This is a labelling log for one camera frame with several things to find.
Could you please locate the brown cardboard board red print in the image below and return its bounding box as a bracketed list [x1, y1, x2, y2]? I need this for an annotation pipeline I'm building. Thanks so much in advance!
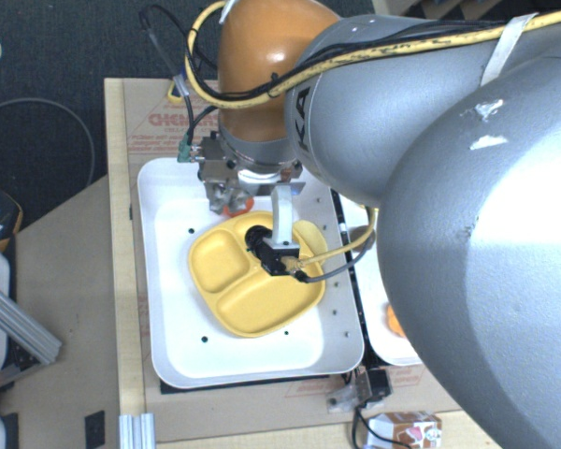
[103, 78, 465, 444]

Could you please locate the small orange round piece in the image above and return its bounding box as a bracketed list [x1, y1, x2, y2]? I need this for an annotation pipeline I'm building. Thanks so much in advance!
[223, 197, 255, 219]

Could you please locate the black cylinder on white bracket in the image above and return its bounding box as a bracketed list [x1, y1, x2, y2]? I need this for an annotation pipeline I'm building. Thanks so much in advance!
[244, 183, 306, 278]

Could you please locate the yellow divided plate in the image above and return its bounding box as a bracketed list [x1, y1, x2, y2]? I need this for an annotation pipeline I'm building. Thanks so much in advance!
[187, 210, 330, 339]

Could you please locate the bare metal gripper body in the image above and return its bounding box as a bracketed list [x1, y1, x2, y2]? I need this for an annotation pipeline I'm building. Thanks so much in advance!
[195, 132, 307, 199]

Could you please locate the orange toy food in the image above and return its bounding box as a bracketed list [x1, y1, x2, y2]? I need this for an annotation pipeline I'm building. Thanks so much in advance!
[384, 303, 409, 340]

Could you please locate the white plastic tray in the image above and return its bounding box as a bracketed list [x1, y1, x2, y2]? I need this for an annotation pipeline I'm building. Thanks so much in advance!
[136, 156, 367, 390]
[337, 193, 424, 368]

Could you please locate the black block with thin wires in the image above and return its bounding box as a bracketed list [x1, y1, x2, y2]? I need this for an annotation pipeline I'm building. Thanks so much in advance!
[365, 367, 395, 402]

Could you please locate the brown and white carton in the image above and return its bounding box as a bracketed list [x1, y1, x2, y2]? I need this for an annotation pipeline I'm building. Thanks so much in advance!
[366, 410, 444, 449]

